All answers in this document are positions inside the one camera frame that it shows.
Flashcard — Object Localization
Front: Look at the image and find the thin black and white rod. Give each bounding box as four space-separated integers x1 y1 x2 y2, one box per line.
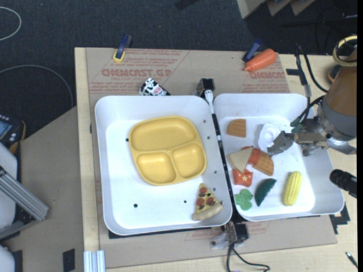
204 89 238 224

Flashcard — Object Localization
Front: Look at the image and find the toy pizza slice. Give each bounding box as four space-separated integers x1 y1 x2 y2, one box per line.
192 182 224 222

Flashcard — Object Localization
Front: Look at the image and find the black pen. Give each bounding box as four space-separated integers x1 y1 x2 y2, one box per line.
345 251 358 268

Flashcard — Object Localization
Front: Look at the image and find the dark green toy melon slice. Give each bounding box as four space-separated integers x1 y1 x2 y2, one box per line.
254 178 277 207

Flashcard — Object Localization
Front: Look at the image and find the yellow toy corn cob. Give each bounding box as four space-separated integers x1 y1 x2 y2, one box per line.
282 171 303 207

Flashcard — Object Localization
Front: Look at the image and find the red carton with yellow star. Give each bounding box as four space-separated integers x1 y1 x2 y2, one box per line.
232 168 254 188

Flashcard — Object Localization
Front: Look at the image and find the brown cardboard board red print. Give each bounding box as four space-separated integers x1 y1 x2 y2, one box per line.
85 47 339 269

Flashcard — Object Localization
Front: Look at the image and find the small brown toy waffle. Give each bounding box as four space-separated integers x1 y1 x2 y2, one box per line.
226 118 247 138

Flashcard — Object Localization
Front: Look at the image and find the yellow divided plate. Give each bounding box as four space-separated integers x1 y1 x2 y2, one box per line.
128 115 208 186

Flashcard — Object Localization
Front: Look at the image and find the tan toy sandwich triangle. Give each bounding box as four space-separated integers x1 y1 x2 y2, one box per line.
226 146 254 175

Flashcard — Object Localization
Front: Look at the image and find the black and white carton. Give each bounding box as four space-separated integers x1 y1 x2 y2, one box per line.
138 77 171 97

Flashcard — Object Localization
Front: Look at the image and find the white toy fried egg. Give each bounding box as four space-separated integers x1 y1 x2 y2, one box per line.
257 123 280 150

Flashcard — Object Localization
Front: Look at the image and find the black cylinder on white bracket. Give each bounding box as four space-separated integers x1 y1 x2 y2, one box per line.
329 168 358 199

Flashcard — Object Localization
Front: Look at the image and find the black block with thin wires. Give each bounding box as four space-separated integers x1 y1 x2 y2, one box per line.
209 222 251 250
194 78 215 96

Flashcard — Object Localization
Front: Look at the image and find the large brown toy waffle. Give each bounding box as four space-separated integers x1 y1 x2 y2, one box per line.
252 150 275 177

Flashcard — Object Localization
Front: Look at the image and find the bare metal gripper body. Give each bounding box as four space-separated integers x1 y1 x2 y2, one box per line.
293 117 357 157

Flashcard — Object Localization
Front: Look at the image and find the white plastic tray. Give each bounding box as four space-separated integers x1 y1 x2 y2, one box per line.
212 92 345 222
94 95 234 236

